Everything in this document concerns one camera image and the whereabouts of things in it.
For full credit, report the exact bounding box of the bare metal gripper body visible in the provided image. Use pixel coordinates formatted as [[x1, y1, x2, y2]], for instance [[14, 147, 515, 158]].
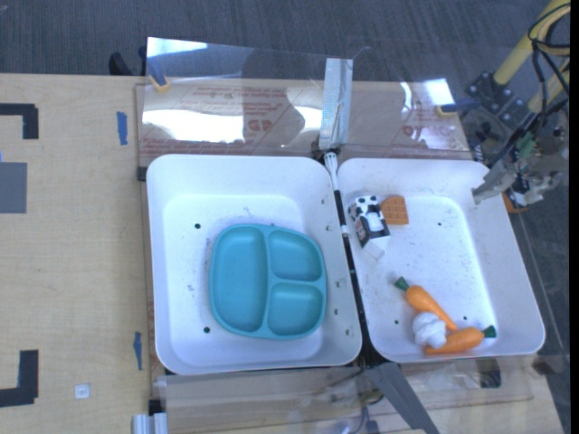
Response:
[[511, 134, 571, 194]]

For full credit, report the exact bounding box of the white plastic tray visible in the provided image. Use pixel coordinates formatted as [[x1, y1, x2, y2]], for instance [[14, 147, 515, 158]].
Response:
[[145, 153, 364, 376], [337, 157, 546, 364]]

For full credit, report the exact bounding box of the orange waffle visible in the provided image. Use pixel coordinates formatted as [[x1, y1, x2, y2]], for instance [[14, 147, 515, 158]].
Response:
[[378, 194, 410, 226]]

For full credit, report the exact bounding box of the black and white milk carton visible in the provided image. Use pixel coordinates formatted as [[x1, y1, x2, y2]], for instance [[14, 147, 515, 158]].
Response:
[[346, 193, 392, 250]]

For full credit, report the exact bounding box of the brown cardboard board red print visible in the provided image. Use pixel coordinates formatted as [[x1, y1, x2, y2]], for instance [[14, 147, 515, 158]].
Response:
[[134, 78, 536, 424]]

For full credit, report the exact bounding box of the orange carrot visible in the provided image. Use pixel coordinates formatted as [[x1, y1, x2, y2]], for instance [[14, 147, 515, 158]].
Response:
[[423, 325, 498, 356], [393, 276, 459, 333]]

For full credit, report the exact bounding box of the white garlic bulb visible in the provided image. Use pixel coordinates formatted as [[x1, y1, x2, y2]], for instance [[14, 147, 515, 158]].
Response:
[[412, 311, 448, 350]]

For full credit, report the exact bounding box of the blue divided plate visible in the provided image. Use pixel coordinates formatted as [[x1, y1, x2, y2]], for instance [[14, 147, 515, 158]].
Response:
[[208, 222, 328, 341]]

